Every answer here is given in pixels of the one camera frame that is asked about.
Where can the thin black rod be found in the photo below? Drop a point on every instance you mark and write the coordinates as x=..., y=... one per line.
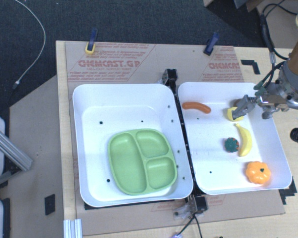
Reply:
x=186, y=142

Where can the green divided plate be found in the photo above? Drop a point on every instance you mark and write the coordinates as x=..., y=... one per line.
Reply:
x=129, y=162

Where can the black cylinder on white bracket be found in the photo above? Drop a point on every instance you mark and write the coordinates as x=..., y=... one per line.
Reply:
x=297, y=136

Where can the orange sausage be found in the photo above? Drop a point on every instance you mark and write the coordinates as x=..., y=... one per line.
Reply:
x=196, y=106

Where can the orange pumpkin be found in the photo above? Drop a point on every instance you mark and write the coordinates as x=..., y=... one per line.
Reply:
x=257, y=173

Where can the brown cardboard board red print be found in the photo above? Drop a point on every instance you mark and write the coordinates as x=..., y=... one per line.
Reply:
x=144, y=63

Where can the red fruit with green top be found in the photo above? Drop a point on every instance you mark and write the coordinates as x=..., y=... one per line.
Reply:
x=232, y=144

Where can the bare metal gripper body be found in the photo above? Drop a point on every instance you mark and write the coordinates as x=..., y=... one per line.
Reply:
x=275, y=100

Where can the white plastic tray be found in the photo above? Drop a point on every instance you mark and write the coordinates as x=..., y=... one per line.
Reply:
x=129, y=108
x=213, y=133

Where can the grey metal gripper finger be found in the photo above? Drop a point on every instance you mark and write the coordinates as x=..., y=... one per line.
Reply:
x=241, y=113
x=247, y=100

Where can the yellow banana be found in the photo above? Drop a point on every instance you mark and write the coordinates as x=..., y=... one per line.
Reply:
x=246, y=140

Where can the yellow lemon half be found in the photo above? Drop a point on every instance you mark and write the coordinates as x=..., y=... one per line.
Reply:
x=230, y=113

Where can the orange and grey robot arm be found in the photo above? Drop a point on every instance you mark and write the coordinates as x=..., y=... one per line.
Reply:
x=296, y=58

